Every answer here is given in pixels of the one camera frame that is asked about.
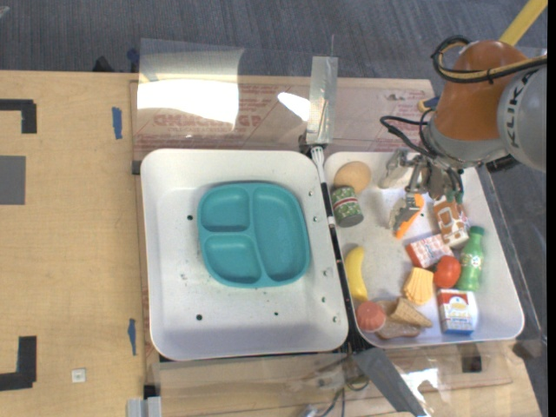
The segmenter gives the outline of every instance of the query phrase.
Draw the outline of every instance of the tan ball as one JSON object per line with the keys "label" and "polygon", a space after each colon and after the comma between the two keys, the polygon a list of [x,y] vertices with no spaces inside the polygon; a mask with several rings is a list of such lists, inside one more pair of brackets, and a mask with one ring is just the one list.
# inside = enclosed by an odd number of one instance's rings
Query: tan ball
{"label": "tan ball", "polygon": [[340,167],[334,176],[334,186],[353,187],[358,195],[371,182],[371,169],[364,162],[348,162]]}

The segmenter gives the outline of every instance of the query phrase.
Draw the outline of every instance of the yellow cable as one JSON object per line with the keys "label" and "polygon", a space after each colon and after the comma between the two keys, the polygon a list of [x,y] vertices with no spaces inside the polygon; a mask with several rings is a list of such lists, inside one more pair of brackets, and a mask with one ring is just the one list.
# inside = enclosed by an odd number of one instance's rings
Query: yellow cable
{"label": "yellow cable", "polygon": [[537,20],[548,5],[548,0],[529,0],[521,12],[515,17],[504,34],[500,37],[501,42],[514,46],[526,33],[529,27]]}

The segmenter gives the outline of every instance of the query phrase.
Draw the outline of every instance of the green bottle cap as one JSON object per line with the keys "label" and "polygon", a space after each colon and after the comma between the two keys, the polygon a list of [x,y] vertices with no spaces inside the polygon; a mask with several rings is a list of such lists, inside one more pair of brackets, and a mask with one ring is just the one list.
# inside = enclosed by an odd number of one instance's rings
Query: green bottle cap
{"label": "green bottle cap", "polygon": [[472,226],[472,227],[469,229],[469,233],[470,233],[470,234],[475,233],[476,235],[484,235],[484,234],[485,234],[485,230],[484,230],[482,227],[479,227],[479,226]]}

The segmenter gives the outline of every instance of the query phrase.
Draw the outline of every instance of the white tray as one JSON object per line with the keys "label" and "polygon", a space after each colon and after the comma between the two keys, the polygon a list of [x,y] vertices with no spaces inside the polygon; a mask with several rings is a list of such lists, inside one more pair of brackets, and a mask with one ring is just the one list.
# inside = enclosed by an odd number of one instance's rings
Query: white tray
{"label": "white tray", "polygon": [[[362,275],[367,286],[369,300],[394,299],[401,295],[412,262],[405,246],[420,238],[439,233],[432,213],[433,201],[424,195],[425,214],[418,216],[404,238],[397,240],[387,227],[390,210],[402,197],[411,171],[390,189],[380,189],[378,181],[386,170],[386,162],[391,153],[341,152],[332,154],[325,162],[325,174],[332,184],[336,171],[351,161],[365,162],[372,172],[372,181],[358,196],[364,220],[350,228],[337,228],[341,252],[345,256],[355,247],[362,246],[365,259]],[[424,329],[414,338],[382,340],[376,334],[361,332],[371,344],[379,348],[408,348],[425,345],[440,345],[464,341],[509,340],[520,334],[525,317],[520,299],[507,266],[506,257],[487,205],[479,176],[475,169],[466,169],[463,176],[463,206],[471,225],[485,228],[483,239],[485,263],[480,289],[475,292],[479,316],[474,332],[469,335],[443,334],[440,330],[438,308],[434,297],[427,304],[418,307],[432,322],[433,327]]]}
{"label": "white tray", "polygon": [[[150,333],[171,360],[322,352],[338,348],[348,318],[316,167],[291,151],[159,149],[141,166]],[[272,288],[231,288],[204,267],[196,210],[225,182],[273,182],[304,212],[307,273]]]}

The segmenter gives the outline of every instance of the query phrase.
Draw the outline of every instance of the green bottle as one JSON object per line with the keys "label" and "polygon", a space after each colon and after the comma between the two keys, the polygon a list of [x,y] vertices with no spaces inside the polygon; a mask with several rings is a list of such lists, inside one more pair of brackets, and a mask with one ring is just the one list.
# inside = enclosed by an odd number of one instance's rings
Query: green bottle
{"label": "green bottle", "polygon": [[482,239],[485,230],[479,226],[469,229],[469,240],[461,250],[461,275],[455,287],[459,290],[475,291],[480,286],[480,276],[483,271]]}

